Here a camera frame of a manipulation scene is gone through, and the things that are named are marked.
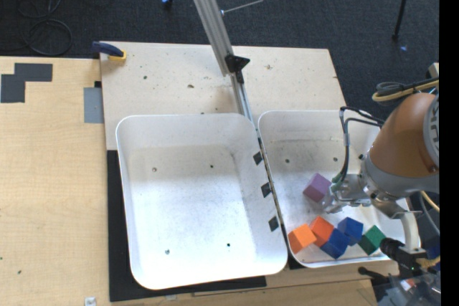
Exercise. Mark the purple cube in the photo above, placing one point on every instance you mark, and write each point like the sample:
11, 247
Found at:
316, 188

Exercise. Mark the pale wood board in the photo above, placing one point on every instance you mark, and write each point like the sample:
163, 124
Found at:
172, 82

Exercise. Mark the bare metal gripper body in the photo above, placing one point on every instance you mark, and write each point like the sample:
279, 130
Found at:
353, 190

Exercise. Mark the white plastic tray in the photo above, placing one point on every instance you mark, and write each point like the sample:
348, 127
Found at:
193, 200
297, 154

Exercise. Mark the light orange cube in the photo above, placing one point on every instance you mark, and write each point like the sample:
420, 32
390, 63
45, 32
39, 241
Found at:
300, 239

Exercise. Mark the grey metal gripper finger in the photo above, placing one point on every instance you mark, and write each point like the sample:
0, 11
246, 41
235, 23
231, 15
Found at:
340, 208
329, 204

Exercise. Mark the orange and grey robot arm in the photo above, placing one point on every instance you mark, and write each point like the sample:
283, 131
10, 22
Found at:
401, 139

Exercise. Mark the blue cube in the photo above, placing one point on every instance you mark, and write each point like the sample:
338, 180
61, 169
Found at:
352, 227
337, 243

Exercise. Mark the black cylinder on white bracket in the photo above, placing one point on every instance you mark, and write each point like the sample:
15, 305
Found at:
410, 225

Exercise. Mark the dark orange cube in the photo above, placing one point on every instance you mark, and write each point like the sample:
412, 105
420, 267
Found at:
322, 227

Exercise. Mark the green cube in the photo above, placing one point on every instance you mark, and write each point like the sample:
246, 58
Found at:
372, 239

